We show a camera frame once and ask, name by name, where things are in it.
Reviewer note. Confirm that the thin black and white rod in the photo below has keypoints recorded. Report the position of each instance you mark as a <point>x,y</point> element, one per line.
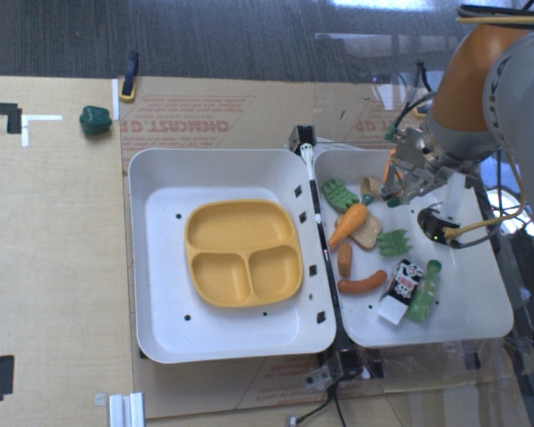
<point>316,209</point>

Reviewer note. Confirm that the green bell pepper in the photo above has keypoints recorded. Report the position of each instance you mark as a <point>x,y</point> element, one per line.
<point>95,120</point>

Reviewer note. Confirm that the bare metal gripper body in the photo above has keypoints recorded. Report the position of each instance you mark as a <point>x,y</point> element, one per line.
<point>416,156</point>

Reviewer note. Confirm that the green pea pods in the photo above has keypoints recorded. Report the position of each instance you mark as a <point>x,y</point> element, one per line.
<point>338,196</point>
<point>392,244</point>

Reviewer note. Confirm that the long orange sausage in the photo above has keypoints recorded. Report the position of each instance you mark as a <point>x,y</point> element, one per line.
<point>362,284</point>

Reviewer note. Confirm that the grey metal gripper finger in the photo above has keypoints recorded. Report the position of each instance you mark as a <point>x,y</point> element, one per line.
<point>390,186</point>
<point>413,190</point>

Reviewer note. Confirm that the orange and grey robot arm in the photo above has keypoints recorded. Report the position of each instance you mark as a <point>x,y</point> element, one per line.
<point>465,87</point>

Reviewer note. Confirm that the green plastic bottle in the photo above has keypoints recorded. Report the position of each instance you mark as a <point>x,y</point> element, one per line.
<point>423,298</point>

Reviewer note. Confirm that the brown cardboard board, red print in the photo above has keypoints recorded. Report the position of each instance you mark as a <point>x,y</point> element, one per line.
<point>231,118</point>

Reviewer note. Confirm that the tan bread slice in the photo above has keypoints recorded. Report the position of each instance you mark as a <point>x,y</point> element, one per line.
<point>369,235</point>

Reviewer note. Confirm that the tan biscuit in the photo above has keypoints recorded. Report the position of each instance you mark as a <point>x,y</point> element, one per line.
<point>370,186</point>

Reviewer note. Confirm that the black cylinder on white bracket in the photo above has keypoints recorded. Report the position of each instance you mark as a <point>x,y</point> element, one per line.
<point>435,226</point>

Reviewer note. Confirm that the cow print milk carton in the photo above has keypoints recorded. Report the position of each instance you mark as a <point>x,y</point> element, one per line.
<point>401,288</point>

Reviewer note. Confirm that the short orange sausage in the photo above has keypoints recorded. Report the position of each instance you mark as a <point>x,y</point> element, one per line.
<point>345,260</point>

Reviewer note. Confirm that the white plastic tray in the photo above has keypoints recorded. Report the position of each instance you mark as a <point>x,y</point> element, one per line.
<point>164,256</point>
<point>467,292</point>

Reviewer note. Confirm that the orange carrot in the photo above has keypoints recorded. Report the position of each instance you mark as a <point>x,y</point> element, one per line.
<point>349,223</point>

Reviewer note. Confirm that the yellow divided plate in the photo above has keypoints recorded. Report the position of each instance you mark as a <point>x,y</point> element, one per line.
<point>240,227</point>

